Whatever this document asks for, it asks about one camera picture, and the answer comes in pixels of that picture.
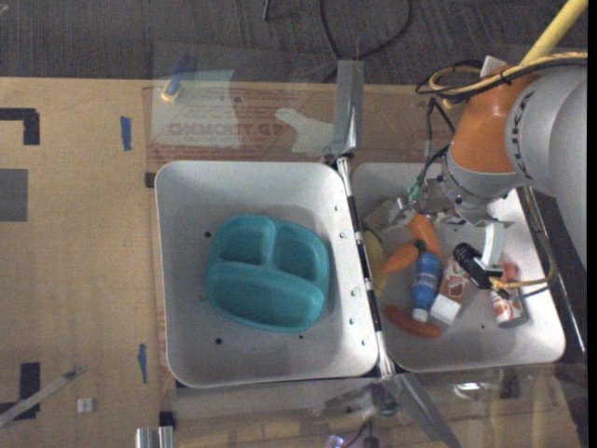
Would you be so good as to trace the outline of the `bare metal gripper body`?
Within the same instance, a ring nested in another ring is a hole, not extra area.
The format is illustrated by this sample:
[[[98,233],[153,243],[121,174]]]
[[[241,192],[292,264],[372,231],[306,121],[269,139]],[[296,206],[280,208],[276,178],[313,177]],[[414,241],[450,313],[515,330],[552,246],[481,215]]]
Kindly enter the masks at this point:
[[[416,200],[416,212],[440,221],[464,221],[461,209],[467,196],[449,177],[427,178]]]

